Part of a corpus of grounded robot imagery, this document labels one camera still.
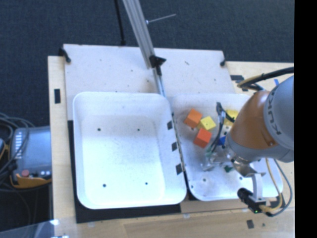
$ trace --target dark floor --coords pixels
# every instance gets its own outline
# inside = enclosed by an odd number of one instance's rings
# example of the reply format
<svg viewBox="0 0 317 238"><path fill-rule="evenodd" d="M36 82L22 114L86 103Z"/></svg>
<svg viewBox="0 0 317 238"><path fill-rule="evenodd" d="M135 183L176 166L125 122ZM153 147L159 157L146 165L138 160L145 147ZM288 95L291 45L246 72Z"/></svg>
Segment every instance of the dark floor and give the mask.
<svg viewBox="0 0 317 238"><path fill-rule="evenodd" d="M154 47L222 50L227 60L294 62L295 0L140 0ZM122 0L125 39L136 40ZM64 43L119 45L113 0L0 0L0 112L49 125L47 57ZM31 222L49 219L47 188L21 194ZM26 205L0 192L0 231L28 223Z"/></svg>

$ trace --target yellow block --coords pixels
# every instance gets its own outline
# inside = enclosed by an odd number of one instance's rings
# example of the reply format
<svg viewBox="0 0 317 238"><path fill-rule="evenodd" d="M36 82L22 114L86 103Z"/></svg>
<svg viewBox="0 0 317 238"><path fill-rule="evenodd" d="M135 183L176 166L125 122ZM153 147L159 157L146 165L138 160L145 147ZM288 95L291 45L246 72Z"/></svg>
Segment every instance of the yellow block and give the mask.
<svg viewBox="0 0 317 238"><path fill-rule="evenodd" d="M211 117L205 117L199 121L197 128L204 128L205 130L211 130L216 127L215 122Z"/></svg>
<svg viewBox="0 0 317 238"><path fill-rule="evenodd" d="M227 114L228 114L230 117L232 117L233 119L236 119L237 116L238 116L238 114L239 114L239 112L236 111L236 110L226 110L226 112L227 112ZM226 119L224 120L224 125L226 125L226 126L232 126L233 123L230 122L230 121L226 118Z"/></svg>

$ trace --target red button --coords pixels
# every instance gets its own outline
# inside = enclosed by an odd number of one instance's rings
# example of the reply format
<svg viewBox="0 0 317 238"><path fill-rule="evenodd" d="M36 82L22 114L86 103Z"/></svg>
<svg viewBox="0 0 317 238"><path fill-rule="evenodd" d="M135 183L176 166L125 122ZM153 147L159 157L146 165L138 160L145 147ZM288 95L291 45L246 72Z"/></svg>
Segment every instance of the red button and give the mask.
<svg viewBox="0 0 317 238"><path fill-rule="evenodd" d="M28 171L27 169L25 169L25 170L22 171L21 174L22 174L23 177L29 177L30 171Z"/></svg>

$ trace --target colored cube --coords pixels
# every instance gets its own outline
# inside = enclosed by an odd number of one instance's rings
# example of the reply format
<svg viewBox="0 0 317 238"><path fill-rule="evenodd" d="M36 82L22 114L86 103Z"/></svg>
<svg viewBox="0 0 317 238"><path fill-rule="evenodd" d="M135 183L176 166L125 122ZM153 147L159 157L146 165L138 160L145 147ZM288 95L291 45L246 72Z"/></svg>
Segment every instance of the colored cube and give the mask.
<svg viewBox="0 0 317 238"><path fill-rule="evenodd" d="M239 114L239 112L236 111L236 110L226 110L226 112L227 112L227 114L228 114L230 117L232 117L232 118L234 118L234 119L236 119L237 116L238 116L238 114ZM233 123L230 122L230 121L226 118L226 119L224 120L224 125L226 125L226 126L232 126Z"/></svg>
<svg viewBox="0 0 317 238"><path fill-rule="evenodd" d="M199 129L195 139L194 139L194 144L198 145L202 148L205 148L210 139L211 139L212 133L208 130L205 130L204 128Z"/></svg>
<svg viewBox="0 0 317 238"><path fill-rule="evenodd" d="M205 130L211 130L216 127L215 122L211 117L205 117L199 121L197 128L204 128Z"/></svg>
<svg viewBox="0 0 317 238"><path fill-rule="evenodd" d="M202 113L198 112L195 109L191 109L189 114L185 118L184 123L190 126L191 128L196 128L202 117L203 117Z"/></svg>

